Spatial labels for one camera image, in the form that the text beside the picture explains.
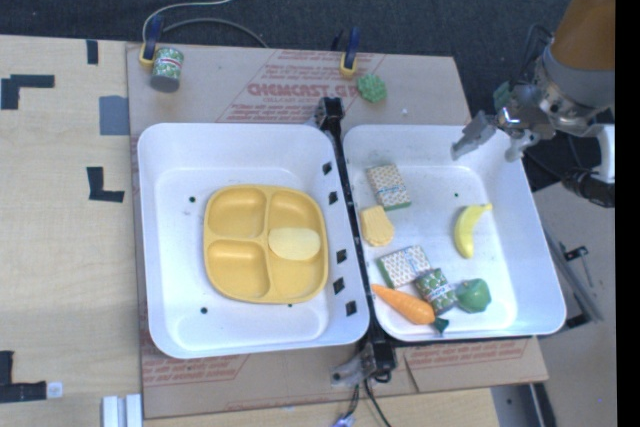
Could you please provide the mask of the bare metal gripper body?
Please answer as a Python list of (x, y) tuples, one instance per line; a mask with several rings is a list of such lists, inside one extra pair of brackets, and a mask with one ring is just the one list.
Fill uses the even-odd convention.
[(557, 132), (595, 137), (602, 131), (598, 109), (583, 105), (554, 84), (505, 82), (495, 91), (496, 125), (512, 137), (528, 132), (535, 140), (547, 140)]

